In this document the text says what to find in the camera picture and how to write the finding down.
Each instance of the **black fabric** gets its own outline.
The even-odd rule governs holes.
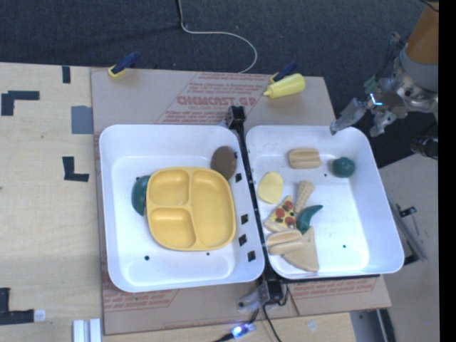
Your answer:
[[[272,74],[295,61],[297,72],[323,76],[338,115],[380,68],[388,37],[407,37],[418,0],[181,0],[186,27],[228,31],[251,41],[258,61],[249,73]],[[254,54],[229,36],[190,35],[176,0],[0,0],[0,61],[111,67],[133,51],[136,68],[240,72]],[[356,125],[366,135],[366,115]],[[410,141],[436,131],[416,113],[370,139],[379,167],[411,155]]]

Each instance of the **wooden table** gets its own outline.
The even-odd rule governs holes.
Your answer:
[[[0,92],[39,91],[0,116],[0,287],[11,311],[43,309],[42,322],[0,326],[3,341],[71,341],[74,320],[102,318],[100,250],[92,134],[72,134],[71,108],[91,107],[90,69],[0,64]],[[75,158],[87,182],[65,181]],[[311,331],[308,322],[316,326]],[[283,341],[355,341],[349,313],[273,320]],[[266,321],[243,341],[275,341]],[[214,341],[229,327],[204,326],[104,336],[104,341]]]

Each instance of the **toy pizza slice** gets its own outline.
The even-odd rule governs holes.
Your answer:
[[[263,223],[264,227],[271,232],[296,229],[296,219],[291,196],[286,196],[282,203],[269,215]]]
[[[302,237],[304,241],[301,248],[285,253],[282,257],[298,269],[317,272],[320,266],[316,254],[314,228],[311,226]]]

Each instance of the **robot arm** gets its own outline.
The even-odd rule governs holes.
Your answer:
[[[426,6],[410,38],[403,43],[399,35],[391,35],[383,67],[364,84],[367,99],[354,98],[330,124],[332,134],[357,123],[368,110],[373,114],[372,137],[384,133],[394,120],[405,118],[408,111],[437,111],[439,0],[420,1]],[[392,74],[381,77],[391,61]]]

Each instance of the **yellow divided plate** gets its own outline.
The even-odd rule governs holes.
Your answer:
[[[236,214],[228,181],[203,167],[171,167],[147,182],[150,233],[168,249],[209,251],[230,243]]]

